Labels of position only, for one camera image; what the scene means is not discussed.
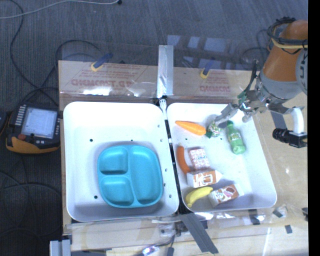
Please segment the white cable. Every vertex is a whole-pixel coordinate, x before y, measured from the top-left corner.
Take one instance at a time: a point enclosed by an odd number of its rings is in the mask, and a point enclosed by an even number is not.
[[[47,8],[50,8],[52,6],[56,6],[56,5],[59,5],[59,4],[63,4],[63,3],[83,3],[83,4],[92,4],[92,5],[114,5],[118,1],[119,0],[116,0],[116,1],[113,1],[113,2],[88,2],[88,1],[81,1],[81,0],[64,0],[64,1],[60,1],[60,2],[49,4],[49,5],[45,6],[45,7],[41,7],[41,8],[36,9],[36,10],[27,11],[27,12],[24,12],[24,13],[13,15],[13,16],[0,17],[0,20],[12,19],[12,18],[21,17],[21,16],[28,15],[28,14],[34,14],[36,12],[39,12],[39,11],[42,11],[44,9],[47,9]]]

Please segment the orange carrot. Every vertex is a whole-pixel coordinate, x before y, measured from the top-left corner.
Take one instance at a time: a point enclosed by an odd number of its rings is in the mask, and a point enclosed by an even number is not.
[[[175,123],[184,128],[185,130],[196,134],[196,135],[205,135],[206,134],[206,128],[202,125],[195,123],[195,122],[189,122],[189,121],[175,121]]]
[[[190,168],[187,165],[186,159],[185,159],[185,148],[181,145],[179,145],[178,148],[176,149],[176,160],[179,164],[180,169],[184,174],[187,174],[188,172],[190,172]]]

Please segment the robotic arm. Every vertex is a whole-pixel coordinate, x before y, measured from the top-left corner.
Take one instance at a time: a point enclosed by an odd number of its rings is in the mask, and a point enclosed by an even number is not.
[[[276,36],[276,29],[283,25],[286,28]],[[283,104],[301,92],[308,95],[308,21],[284,17],[267,33],[273,48],[262,70],[257,75],[255,63],[248,86],[238,95],[238,104],[229,104],[216,118],[216,125],[224,126],[238,110],[244,113],[243,122],[257,112],[269,110],[276,127],[273,138],[296,148],[306,147],[308,135],[301,112],[304,107],[287,108]],[[283,118],[286,114],[292,115],[293,130],[287,129]]]

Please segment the white and brown carton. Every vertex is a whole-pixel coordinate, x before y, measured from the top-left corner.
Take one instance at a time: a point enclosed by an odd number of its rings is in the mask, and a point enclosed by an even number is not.
[[[186,174],[186,181],[190,187],[200,188],[220,181],[223,175],[217,170],[195,170]]]
[[[219,204],[234,200],[244,195],[244,191],[239,184],[231,184],[212,191],[208,198],[213,207]]]

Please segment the table surface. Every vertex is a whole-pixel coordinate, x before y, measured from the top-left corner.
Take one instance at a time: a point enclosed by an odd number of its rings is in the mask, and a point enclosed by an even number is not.
[[[250,80],[250,71],[220,70],[228,86],[243,90]],[[307,96],[300,93],[285,106],[305,106],[302,110],[307,127]],[[309,226],[302,208],[308,207],[308,148],[295,148],[272,138],[275,128],[269,112],[258,113],[254,122],[259,134],[272,180],[277,192],[273,208],[258,209],[260,224],[253,225],[243,212],[223,212],[207,221],[207,233],[221,256],[276,256],[308,255]],[[292,129],[291,116],[285,116]],[[109,221],[72,223],[66,208],[66,169],[64,129],[61,123],[61,165],[63,194],[63,226],[66,235],[72,235],[72,251],[104,250],[108,256],[135,255],[153,244],[167,244],[172,235],[171,222],[175,218],[157,222],[152,219],[120,219]],[[166,255],[170,244],[159,246],[153,255]],[[201,252],[192,235],[182,232],[175,236],[174,255],[209,255]]]

